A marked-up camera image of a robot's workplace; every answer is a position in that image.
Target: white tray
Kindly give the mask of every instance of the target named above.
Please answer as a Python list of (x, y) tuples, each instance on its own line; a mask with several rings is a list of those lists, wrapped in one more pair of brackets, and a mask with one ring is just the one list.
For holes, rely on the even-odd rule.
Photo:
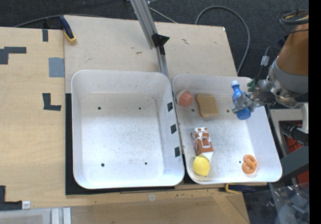
[(171, 83), (159, 72), (72, 78), (73, 173), (87, 189), (174, 186), (184, 176)]
[[(251, 79), (184, 74), (173, 80), (174, 95), (181, 90), (188, 90), (194, 99), (188, 107), (176, 104), (188, 175), (199, 184), (275, 182), (282, 175), (282, 167), (265, 109), (258, 107), (249, 119), (238, 120), (230, 108), (233, 80), (238, 80), (240, 88), (246, 91), (246, 84)], [(201, 93), (214, 96), (219, 109), (217, 116), (207, 119), (200, 117), (195, 97)], [(198, 127), (208, 127), (214, 148), (208, 176), (200, 176), (193, 171), (196, 154), (190, 133)], [(243, 156), (246, 154), (252, 154), (257, 160), (258, 171), (254, 177), (242, 171)]]

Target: pretzel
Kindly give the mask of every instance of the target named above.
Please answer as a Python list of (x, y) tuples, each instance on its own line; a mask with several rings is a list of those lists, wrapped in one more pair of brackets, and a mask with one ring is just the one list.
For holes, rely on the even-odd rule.
[(242, 164), (242, 170), (246, 174), (253, 173), (257, 167), (257, 162), (256, 162), (255, 158), (252, 155), (247, 154), (244, 156), (243, 159), (244, 159), (244, 163)]

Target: transparent bottle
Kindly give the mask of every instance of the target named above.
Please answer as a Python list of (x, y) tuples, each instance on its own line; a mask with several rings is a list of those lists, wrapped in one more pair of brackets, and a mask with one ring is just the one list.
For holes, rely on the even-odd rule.
[[(234, 80), (234, 81), (231, 82), (231, 87), (233, 88), (232, 100), (233, 100), (233, 103), (236, 104), (237, 99), (242, 95), (243, 92), (241, 91), (240, 84), (239, 84), (239, 82), (237, 80)], [(251, 117), (251, 111), (247, 107), (245, 109), (242, 109), (242, 110), (238, 111), (236, 113), (236, 117), (239, 120), (246, 120), (246, 119)]]

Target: yellow ball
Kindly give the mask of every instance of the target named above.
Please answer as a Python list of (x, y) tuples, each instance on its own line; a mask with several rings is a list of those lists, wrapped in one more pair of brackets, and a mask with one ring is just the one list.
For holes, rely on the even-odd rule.
[(210, 172), (209, 160), (205, 157), (196, 156), (193, 162), (193, 170), (200, 176), (207, 176)]

